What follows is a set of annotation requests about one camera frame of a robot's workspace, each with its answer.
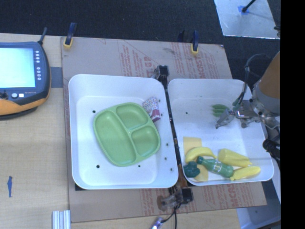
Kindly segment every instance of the wooden table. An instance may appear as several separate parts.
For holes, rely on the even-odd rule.
[[[40,37],[0,33],[0,42],[36,42]],[[62,67],[60,40],[60,36],[46,36],[43,41],[52,67]],[[33,113],[0,121],[0,131],[0,228],[51,229],[52,212],[69,210],[63,89],[52,88],[47,102]],[[155,219],[72,223],[71,228],[145,229]],[[178,214],[177,227],[237,229],[240,225],[236,209],[228,209]],[[174,228],[174,218],[162,228]]]

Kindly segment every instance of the cardboard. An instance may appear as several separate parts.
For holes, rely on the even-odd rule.
[[[190,43],[74,38],[71,48],[61,39],[63,89],[68,163],[69,204],[72,222],[171,214],[158,208],[157,198],[168,189],[83,190],[71,175],[71,140],[68,83],[80,73],[151,77],[158,65],[167,65],[175,78],[231,79],[221,45],[199,44],[191,54]],[[261,182],[191,187],[194,200],[177,213],[266,205]]]

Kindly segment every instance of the black carpet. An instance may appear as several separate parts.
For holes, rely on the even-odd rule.
[[[267,0],[276,25],[281,0]],[[280,50],[280,40],[223,36],[214,0],[0,0],[0,33],[65,36],[76,22],[75,36],[176,42],[183,30],[197,30],[199,43],[224,45],[234,79],[244,80],[252,55],[249,85],[262,76]]]

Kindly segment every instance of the screen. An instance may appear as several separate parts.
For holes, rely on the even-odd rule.
[[[32,48],[0,48],[0,88],[35,87]]]

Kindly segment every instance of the clamp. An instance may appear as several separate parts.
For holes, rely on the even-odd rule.
[[[68,31],[68,35],[65,37],[65,40],[63,42],[63,46],[65,48],[71,48],[73,43],[73,35],[76,32],[77,23],[71,23]]]
[[[190,31],[185,31],[183,30],[179,35],[178,35],[178,42],[191,42],[191,53],[193,55],[196,55],[199,52],[198,44],[199,44],[199,39],[198,39],[198,31],[194,31],[192,33],[192,37],[190,38]]]

